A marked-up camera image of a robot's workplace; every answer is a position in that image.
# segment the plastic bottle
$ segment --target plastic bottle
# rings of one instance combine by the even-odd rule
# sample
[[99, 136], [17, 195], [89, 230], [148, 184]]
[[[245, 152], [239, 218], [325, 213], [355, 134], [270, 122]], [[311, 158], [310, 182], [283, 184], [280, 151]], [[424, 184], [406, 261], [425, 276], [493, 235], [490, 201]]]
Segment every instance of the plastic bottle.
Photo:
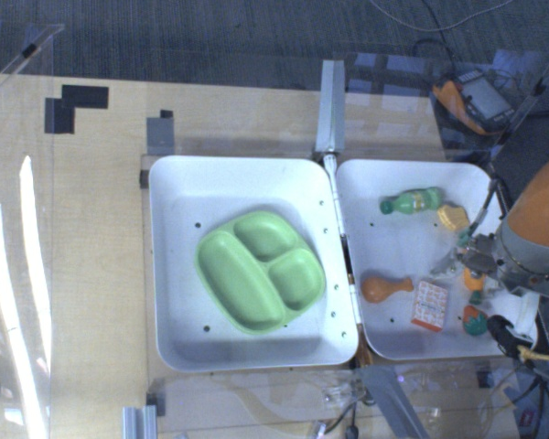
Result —
[[425, 209], [438, 209], [441, 206], [441, 192], [436, 187], [404, 192], [394, 200], [383, 200], [381, 212], [390, 215], [393, 211], [400, 211], [411, 215]]

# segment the green plate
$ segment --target green plate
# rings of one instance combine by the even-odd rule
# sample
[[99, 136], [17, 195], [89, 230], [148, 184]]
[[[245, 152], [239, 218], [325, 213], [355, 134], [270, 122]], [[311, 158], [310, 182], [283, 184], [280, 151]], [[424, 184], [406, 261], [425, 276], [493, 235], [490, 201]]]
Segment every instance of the green plate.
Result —
[[249, 334], [282, 327], [325, 290], [315, 253], [285, 219], [268, 211], [243, 215], [207, 234], [195, 267], [221, 311]]

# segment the cracker box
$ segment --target cracker box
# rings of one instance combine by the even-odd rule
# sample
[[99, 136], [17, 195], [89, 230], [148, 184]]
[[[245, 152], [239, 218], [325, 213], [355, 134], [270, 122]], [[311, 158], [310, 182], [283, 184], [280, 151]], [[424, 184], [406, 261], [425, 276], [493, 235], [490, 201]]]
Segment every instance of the cracker box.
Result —
[[447, 289], [422, 281], [414, 297], [411, 322], [434, 332], [440, 332], [446, 320], [446, 307]]

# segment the gray carpet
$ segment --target gray carpet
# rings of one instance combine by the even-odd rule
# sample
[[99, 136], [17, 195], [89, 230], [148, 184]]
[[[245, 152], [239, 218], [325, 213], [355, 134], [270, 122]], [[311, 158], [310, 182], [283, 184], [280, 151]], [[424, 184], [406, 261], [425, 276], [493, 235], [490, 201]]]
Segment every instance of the gray carpet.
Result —
[[[420, 0], [375, 1], [413, 25], [435, 27]], [[504, 0], [426, 1], [447, 26]], [[318, 89], [321, 59], [411, 55], [419, 39], [439, 39], [393, 22], [367, 0], [0, 0], [0, 20], [65, 25], [55, 39], [58, 76], [295, 89]], [[9, 38], [6, 23], [0, 31], [1, 66], [24, 40]], [[456, 60], [472, 64], [491, 63], [500, 49], [549, 60], [549, 0], [517, 0], [444, 38]], [[438, 44], [419, 46], [417, 55], [447, 59]], [[549, 87], [535, 109], [549, 110]], [[548, 155], [549, 132], [529, 122], [521, 130], [534, 140], [530, 147]], [[504, 155], [499, 161], [511, 164]], [[534, 172], [533, 162], [522, 161], [522, 180], [512, 188]]]

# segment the glass panel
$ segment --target glass panel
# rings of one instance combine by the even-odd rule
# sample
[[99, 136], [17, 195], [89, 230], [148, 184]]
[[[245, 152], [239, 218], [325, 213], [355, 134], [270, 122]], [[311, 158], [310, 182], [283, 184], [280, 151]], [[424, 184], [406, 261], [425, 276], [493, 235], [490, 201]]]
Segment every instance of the glass panel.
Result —
[[[345, 57], [348, 154], [485, 166], [549, 84], [549, 52], [498, 49], [479, 62], [418, 52]], [[368, 102], [374, 115], [362, 112]]]
[[53, 140], [41, 91], [59, 31], [0, 21], [0, 437], [49, 436]]

